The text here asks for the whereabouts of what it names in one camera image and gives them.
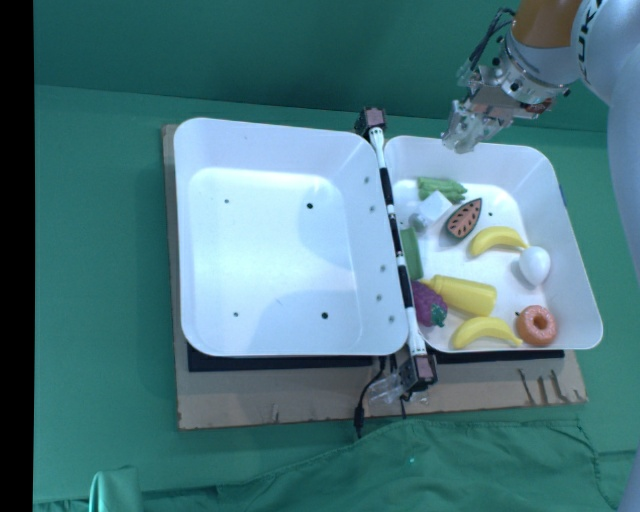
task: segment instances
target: toy food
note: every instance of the toy food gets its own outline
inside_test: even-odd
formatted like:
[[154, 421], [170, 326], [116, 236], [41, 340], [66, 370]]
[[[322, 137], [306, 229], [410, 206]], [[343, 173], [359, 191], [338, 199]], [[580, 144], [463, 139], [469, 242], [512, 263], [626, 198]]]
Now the toy food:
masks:
[[420, 279], [424, 275], [424, 271], [415, 230], [413, 228], [400, 230], [400, 240], [402, 241], [402, 251], [407, 264], [409, 279], [412, 281]]
[[482, 209], [482, 199], [474, 199], [463, 204], [447, 220], [447, 231], [455, 238], [462, 240], [476, 227]]
[[474, 316], [465, 320], [454, 331], [451, 344], [453, 348], [461, 349], [485, 336], [505, 340], [516, 347], [522, 345], [522, 340], [513, 333], [507, 322], [493, 316]]
[[467, 189], [455, 180], [418, 177], [418, 195], [421, 201], [436, 190], [442, 192], [453, 204], [464, 201], [464, 195], [467, 193]]
[[549, 275], [551, 258], [542, 247], [531, 246], [522, 251], [518, 266], [524, 278], [533, 286], [538, 286]]
[[556, 320], [543, 306], [528, 306], [522, 310], [516, 320], [516, 330], [530, 345], [544, 347], [557, 335]]
[[495, 306], [497, 291], [490, 284], [478, 283], [457, 277], [436, 274], [431, 279], [422, 279], [448, 306], [472, 315], [489, 316]]
[[425, 327], [444, 327], [448, 309], [442, 297], [419, 281], [411, 281], [411, 291], [418, 323]]
[[451, 208], [451, 201], [442, 192], [436, 190], [418, 205], [418, 211], [409, 217], [409, 222], [416, 231], [424, 231], [442, 217], [449, 208]]
[[469, 244], [469, 252], [473, 256], [478, 256], [496, 245], [507, 245], [510, 247], [529, 247], [520, 234], [513, 228], [507, 226], [490, 226], [484, 228], [473, 237]]

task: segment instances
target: toy watermelon slice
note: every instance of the toy watermelon slice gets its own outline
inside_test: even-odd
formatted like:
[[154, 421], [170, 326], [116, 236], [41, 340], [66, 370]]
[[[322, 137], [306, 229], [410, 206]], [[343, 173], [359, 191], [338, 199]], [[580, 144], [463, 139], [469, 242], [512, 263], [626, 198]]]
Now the toy watermelon slice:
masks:
[[482, 210], [482, 199], [474, 199], [460, 206], [451, 214], [447, 220], [447, 231], [453, 237], [462, 240], [467, 236], [478, 223], [480, 211]]

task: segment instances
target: toy banana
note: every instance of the toy banana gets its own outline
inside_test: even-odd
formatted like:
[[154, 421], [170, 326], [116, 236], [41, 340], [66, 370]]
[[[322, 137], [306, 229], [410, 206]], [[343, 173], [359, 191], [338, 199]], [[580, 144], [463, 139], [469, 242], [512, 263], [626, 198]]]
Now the toy banana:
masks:
[[469, 252], [473, 256], [478, 256], [496, 245], [508, 245], [523, 249], [529, 247], [515, 229], [507, 226], [490, 226], [473, 237], [469, 244]]
[[507, 322], [494, 316], [476, 316], [464, 321], [453, 333], [451, 343], [453, 348], [461, 349], [484, 336], [508, 341], [516, 347], [522, 345], [522, 340], [513, 333]]

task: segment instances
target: orange donut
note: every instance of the orange donut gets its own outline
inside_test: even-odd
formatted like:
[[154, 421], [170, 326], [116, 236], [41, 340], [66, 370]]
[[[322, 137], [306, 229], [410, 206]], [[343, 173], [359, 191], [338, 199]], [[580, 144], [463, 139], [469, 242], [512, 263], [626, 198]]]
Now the orange donut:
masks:
[[549, 345], [558, 334], [556, 319], [551, 312], [537, 305], [522, 310], [516, 320], [516, 329], [524, 341], [538, 347]]

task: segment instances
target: green backdrop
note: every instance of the green backdrop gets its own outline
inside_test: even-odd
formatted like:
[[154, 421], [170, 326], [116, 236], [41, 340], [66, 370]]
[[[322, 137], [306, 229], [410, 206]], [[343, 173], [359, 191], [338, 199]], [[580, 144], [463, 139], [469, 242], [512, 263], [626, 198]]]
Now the green backdrop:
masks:
[[[367, 104], [387, 109], [389, 137], [438, 137], [455, 70], [498, 5], [34, 2], [34, 503], [86, 497], [97, 471], [125, 464], [144, 490], [193, 487], [353, 441], [350, 422], [177, 431], [160, 127], [210, 116], [350, 130]], [[576, 87], [543, 117], [495, 142], [539, 149], [563, 185], [604, 322], [578, 354], [590, 401], [432, 419], [577, 418], [625, 469], [640, 433], [640, 293], [606, 109]]]

